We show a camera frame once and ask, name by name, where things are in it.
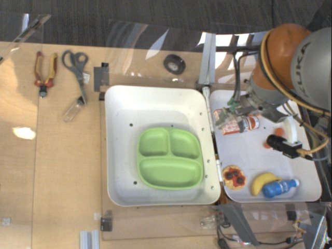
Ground pizza slice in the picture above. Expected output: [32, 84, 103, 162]
[222, 164, 246, 191]

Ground blue bottle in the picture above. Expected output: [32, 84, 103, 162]
[262, 178, 300, 199]

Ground orange carrot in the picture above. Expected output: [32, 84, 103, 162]
[264, 127, 285, 149]

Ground clear plastic tube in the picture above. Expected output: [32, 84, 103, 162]
[62, 96, 85, 123]

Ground green divided plate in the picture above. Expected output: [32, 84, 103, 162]
[136, 127, 204, 191]

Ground grey scissors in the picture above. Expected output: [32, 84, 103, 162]
[61, 49, 89, 105]

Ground red and yellow pliers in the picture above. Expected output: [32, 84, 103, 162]
[34, 51, 58, 99]

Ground white plastic tray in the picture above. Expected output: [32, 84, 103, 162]
[209, 89, 323, 203]
[104, 85, 222, 208]

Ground yellow banana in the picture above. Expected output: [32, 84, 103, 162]
[251, 172, 283, 197]

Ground black tape roll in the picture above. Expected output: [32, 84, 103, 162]
[163, 53, 187, 75]

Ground orange and white carton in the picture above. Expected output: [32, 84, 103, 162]
[221, 117, 242, 136]

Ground black cylinder on white bracket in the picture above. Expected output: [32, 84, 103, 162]
[266, 115, 303, 159]

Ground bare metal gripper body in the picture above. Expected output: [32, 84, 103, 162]
[226, 93, 266, 118]

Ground red and white can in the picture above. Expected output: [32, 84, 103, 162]
[246, 115, 260, 131]

